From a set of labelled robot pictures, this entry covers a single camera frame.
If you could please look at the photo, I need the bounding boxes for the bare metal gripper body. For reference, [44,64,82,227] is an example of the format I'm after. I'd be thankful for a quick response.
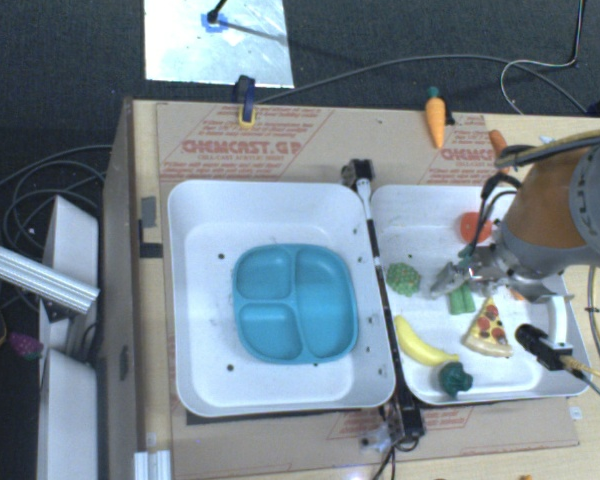
[460,244,521,290]

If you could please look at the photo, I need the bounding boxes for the black cylinder on white bracket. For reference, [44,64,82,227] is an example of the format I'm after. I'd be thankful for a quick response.
[514,295,576,372]

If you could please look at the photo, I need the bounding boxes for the blue divided plate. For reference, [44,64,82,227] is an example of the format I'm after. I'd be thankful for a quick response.
[231,243,360,366]

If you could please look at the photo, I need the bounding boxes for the pizza slice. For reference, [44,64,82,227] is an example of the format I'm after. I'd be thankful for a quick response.
[461,296,515,359]

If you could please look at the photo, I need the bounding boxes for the brown cardboard board red print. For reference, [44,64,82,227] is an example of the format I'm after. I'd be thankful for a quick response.
[155,101,581,465]

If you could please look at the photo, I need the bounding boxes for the yellow banana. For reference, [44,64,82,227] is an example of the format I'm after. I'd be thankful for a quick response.
[393,314,461,368]

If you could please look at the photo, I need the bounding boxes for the light green grapes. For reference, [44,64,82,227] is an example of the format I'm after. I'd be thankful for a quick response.
[385,262,423,298]

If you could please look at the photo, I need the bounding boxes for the orange carrot with green top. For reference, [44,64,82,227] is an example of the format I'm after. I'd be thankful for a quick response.
[425,85,448,150]

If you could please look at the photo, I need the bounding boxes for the purple grapes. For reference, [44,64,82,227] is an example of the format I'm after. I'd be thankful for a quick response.
[7,331,45,361]

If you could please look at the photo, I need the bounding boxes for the dark green broccoli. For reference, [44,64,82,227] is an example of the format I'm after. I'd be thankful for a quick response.
[438,360,475,398]

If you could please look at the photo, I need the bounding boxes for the green beans bundle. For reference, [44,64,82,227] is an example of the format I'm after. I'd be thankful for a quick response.
[448,285,478,316]

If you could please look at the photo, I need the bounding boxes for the red tomato slice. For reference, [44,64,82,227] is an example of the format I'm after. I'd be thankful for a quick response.
[460,211,495,244]

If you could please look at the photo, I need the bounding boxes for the thin black and white rod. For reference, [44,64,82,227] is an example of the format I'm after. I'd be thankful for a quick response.
[357,177,417,419]

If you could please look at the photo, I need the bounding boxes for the white plastic tray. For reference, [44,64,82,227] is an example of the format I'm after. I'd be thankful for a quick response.
[166,178,398,418]
[369,183,593,406]

